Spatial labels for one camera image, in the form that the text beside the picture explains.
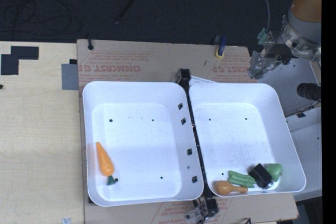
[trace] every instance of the blue clip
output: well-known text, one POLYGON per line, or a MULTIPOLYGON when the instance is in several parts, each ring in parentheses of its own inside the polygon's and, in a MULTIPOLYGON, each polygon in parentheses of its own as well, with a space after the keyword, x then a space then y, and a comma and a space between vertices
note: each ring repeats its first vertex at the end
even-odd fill
POLYGON ((224 48, 226 45, 226 37, 222 36, 220 46, 216 49, 216 57, 222 59, 224 57, 224 48))

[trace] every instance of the yellow clip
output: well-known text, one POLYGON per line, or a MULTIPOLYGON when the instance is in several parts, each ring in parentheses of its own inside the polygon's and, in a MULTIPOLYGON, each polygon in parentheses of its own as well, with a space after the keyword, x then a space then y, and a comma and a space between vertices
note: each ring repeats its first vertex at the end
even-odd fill
POLYGON ((224 52, 223 52, 223 55, 219 55, 218 51, 219 51, 219 47, 216 49, 216 54, 215 54, 216 58, 223 59, 224 58, 224 52))

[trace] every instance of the light wood surface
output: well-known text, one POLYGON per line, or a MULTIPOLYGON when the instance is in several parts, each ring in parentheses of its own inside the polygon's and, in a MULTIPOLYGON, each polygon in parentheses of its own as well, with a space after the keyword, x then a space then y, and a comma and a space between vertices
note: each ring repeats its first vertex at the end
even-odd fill
POLYGON ((38 60, 20 60, 19 75, 0 76, 0 223, 84 223, 78 91, 62 90, 61 64, 76 44, 39 46, 38 60))

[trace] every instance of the orange carrot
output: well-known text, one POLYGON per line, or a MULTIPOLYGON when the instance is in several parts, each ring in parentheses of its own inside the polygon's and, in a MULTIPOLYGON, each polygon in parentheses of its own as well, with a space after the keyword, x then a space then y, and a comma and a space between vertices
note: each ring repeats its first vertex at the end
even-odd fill
POLYGON ((112 177, 112 174, 114 173, 114 166, 109 155, 99 142, 96 143, 96 148, 100 171, 103 175, 108 176, 107 185, 115 184, 116 181, 112 177))

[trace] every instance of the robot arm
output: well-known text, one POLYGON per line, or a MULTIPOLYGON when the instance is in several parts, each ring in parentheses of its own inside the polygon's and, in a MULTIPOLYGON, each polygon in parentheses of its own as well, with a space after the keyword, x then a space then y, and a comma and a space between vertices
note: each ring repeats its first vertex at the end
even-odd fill
POLYGON ((293 0, 283 16, 280 32, 266 30, 259 34, 264 46, 261 53, 253 51, 251 79, 260 79, 280 64, 287 65, 291 57, 321 61, 322 0, 293 0))

